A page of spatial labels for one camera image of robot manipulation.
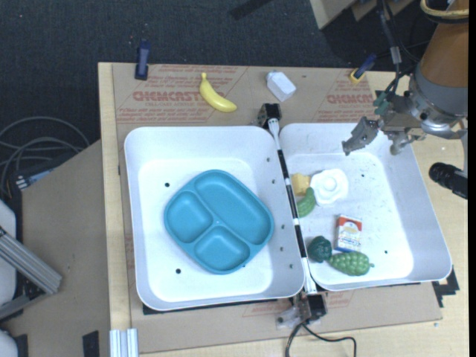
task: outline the white eraser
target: white eraser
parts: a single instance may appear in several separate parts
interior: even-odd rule
[[[296,86],[281,71],[270,71],[266,75],[266,84],[280,102],[290,98],[296,91]]]

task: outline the small carton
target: small carton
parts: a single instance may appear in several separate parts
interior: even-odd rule
[[[335,250],[349,252],[361,249],[362,221],[340,215],[337,220],[337,240]]]

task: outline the white tray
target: white tray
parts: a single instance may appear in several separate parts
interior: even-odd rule
[[[375,267],[350,277],[327,263],[310,262],[315,282],[339,291],[441,280],[451,258],[413,151],[390,154],[384,135],[345,156],[341,142],[355,125],[292,124],[281,145],[289,173],[339,168],[349,179],[347,198],[317,207],[301,219],[306,244],[317,235],[333,241],[339,214],[363,222],[362,251]],[[303,288],[304,271],[291,209],[273,138],[255,126],[142,127],[125,141],[141,300],[159,311],[253,300],[287,298]],[[231,173],[255,193],[274,217],[269,243],[232,274],[205,271],[164,228],[163,211],[173,194],[206,170]]]

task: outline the blue plate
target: blue plate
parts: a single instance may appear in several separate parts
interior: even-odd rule
[[[165,228],[203,268],[229,274],[245,266],[269,241],[269,209],[241,181],[223,170],[190,180],[167,203]]]

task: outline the banana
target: banana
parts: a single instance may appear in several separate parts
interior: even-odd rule
[[[237,109],[237,105],[235,103],[218,95],[210,82],[208,82],[207,73],[202,73],[202,81],[200,82],[199,90],[203,99],[205,99],[205,101],[214,109],[222,112],[232,112]]]

